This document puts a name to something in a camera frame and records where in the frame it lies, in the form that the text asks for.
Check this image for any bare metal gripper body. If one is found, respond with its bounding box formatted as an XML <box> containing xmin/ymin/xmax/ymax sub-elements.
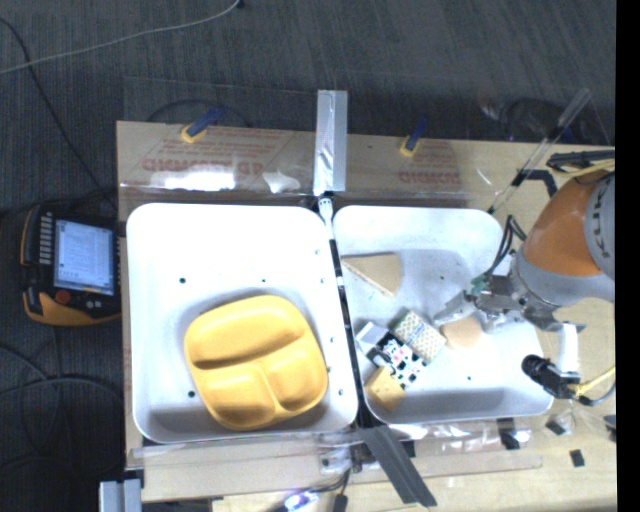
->
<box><xmin>470</xmin><ymin>274</ymin><xmax>557</xmax><ymax>332</ymax></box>

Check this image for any yellow dotted packet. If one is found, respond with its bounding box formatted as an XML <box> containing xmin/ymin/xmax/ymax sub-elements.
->
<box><xmin>389</xmin><ymin>309</ymin><xmax>448</xmax><ymax>365</ymax></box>

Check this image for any black and white cow carton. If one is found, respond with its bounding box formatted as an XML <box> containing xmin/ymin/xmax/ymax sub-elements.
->
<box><xmin>355</xmin><ymin>321</ymin><xmax>429</xmax><ymax>391</ymax></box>

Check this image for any tan triangular sandwich slice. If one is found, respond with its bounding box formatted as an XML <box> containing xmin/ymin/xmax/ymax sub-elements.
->
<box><xmin>341</xmin><ymin>252</ymin><xmax>403</xmax><ymax>298</ymax></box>

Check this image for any white plastic tray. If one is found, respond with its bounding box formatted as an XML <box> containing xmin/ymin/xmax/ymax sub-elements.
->
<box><xmin>125</xmin><ymin>202</ymin><xmax>360</xmax><ymax>445</ymax></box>
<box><xmin>331</xmin><ymin>204</ymin><xmax>556</xmax><ymax>427</ymax></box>

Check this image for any brown cardboard board red print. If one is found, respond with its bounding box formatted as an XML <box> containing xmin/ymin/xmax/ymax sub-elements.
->
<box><xmin>115</xmin><ymin>120</ymin><xmax>616</xmax><ymax>504</ymax></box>

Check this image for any yellow divided plate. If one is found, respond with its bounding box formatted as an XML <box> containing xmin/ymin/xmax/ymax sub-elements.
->
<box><xmin>183</xmin><ymin>294</ymin><xmax>330</xmax><ymax>433</ymax></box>

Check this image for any black cylinder on white bracket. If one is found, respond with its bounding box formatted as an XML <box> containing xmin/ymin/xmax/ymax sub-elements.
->
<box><xmin>521</xmin><ymin>322</ymin><xmax>584</xmax><ymax>401</ymax></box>

